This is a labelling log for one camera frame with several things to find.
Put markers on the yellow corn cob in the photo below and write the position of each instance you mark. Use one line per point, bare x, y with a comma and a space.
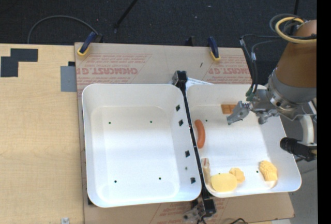
269, 171

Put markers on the thin black rod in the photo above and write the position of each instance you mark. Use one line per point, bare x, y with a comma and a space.
192, 137

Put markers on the small yellow ridged toy food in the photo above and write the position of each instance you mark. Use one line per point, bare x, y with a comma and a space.
238, 174

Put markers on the brown cardboard board red print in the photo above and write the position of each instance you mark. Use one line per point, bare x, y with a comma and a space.
155, 62

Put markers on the cream toy food stick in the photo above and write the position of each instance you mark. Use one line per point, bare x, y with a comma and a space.
206, 168

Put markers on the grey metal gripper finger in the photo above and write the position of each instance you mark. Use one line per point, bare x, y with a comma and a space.
263, 117
238, 113

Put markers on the white paper label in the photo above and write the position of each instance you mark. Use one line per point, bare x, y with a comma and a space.
197, 81

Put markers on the yellow round flat biscuit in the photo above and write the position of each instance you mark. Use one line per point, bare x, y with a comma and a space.
223, 182

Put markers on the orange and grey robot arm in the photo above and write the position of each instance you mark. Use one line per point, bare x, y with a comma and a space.
297, 62

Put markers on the black cylinder on white bracket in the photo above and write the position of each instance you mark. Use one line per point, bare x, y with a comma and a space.
294, 147

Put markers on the orange sausage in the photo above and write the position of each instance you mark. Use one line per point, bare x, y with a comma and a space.
200, 133

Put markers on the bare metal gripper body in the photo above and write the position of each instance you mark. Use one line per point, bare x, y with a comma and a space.
269, 104

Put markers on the white plastic tray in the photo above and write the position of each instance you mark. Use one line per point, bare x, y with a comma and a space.
134, 150
232, 145

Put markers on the brown biscuit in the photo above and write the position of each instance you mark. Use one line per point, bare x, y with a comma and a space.
227, 109

